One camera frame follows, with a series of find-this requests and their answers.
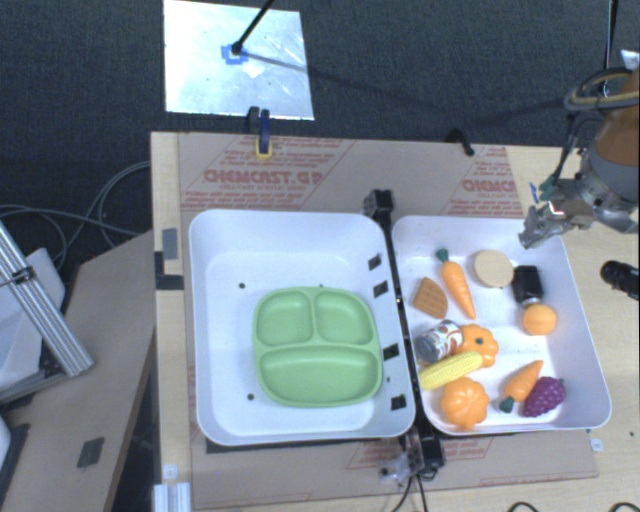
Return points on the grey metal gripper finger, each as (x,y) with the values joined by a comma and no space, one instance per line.
(552,226)
(529,227)

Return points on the beige round biscuit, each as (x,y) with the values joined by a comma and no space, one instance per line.
(493,269)

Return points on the brown cardboard board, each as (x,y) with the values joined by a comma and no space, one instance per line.
(320,175)

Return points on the orange carrot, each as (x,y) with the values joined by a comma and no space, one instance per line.
(523,384)
(457,282)

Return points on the black cylinder on white bracket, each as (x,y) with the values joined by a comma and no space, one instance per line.
(621,276)

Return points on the small printed can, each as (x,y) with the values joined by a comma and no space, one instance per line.
(438,342)

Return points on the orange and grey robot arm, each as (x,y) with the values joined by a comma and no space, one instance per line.
(620,130)

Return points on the white plastic tray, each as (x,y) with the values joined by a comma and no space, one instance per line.
(575,350)
(225,320)

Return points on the orange waffle biscuit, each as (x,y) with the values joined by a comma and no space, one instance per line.
(430,299)

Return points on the purple grapes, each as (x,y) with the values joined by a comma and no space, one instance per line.
(544,398)

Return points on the green divided plate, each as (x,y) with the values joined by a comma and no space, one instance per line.
(315,370)

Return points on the orange ball fruit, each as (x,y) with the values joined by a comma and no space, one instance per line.
(539,319)

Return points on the orange pumpkin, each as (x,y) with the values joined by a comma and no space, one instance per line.
(481,343)
(465,403)

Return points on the small black bottle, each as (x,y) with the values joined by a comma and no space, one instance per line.
(527,283)

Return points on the thin black rod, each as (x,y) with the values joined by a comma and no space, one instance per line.
(397,295)

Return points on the yellow corn cob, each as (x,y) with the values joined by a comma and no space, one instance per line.
(449,371)

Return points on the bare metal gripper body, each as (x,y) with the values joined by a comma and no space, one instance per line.
(580,202)

